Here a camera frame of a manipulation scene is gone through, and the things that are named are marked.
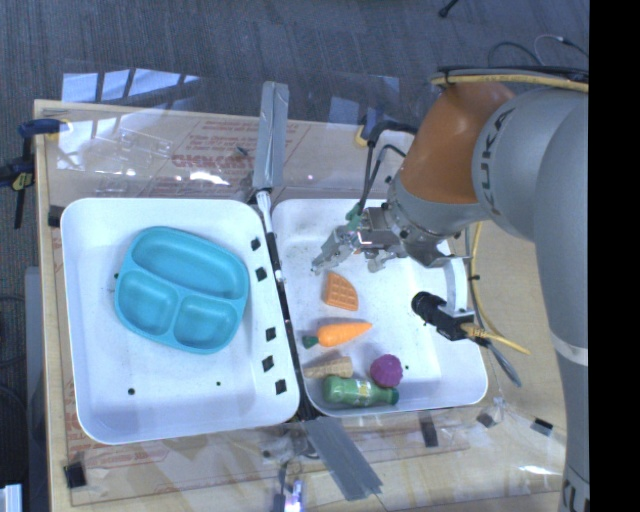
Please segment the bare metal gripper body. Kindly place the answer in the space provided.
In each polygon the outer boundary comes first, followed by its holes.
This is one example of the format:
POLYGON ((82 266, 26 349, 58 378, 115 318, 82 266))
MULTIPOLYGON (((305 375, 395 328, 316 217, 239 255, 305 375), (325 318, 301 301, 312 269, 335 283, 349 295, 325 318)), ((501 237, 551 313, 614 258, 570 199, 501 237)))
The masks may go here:
POLYGON ((372 273, 393 259, 411 258, 426 268, 440 267, 447 259, 440 248, 445 238, 411 220, 400 207, 354 206, 345 220, 349 247, 364 255, 372 273))

